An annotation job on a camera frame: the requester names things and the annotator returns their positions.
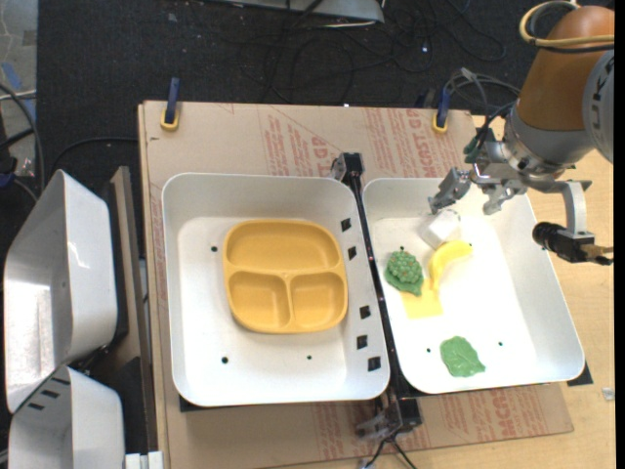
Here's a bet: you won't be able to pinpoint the brown cardboard board, red print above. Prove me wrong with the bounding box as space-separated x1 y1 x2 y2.
137 100 575 469

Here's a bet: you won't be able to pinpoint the yellow divided plate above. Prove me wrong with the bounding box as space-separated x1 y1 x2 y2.
222 219 350 335

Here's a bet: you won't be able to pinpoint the black cylinder on white bracket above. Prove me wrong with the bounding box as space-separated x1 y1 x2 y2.
531 179 600 264

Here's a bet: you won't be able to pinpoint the thin black rod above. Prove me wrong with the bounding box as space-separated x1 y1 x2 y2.
350 176 407 401

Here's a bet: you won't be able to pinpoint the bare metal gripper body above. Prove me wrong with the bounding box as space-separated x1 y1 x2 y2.
470 139 563 195

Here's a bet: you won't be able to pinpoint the yellow banana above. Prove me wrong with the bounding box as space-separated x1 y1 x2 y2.
427 239 475 293

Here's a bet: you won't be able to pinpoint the white cube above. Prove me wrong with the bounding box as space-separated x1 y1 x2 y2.
418 208 463 250

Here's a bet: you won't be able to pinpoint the white plastic tray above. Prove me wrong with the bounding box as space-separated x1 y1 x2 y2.
361 177 586 396
160 172 392 408

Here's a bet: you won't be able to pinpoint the black block with thin wires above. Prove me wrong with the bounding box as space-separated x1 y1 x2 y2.
354 397 424 440
330 151 365 183

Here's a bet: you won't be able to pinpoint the green grapes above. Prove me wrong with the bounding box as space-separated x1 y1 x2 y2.
383 248 425 298

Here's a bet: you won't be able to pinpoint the green lettuce leaf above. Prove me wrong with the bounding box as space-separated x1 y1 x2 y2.
438 335 487 379

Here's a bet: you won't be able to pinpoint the yellow cheese slice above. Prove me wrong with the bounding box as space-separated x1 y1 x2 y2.
400 277 445 320

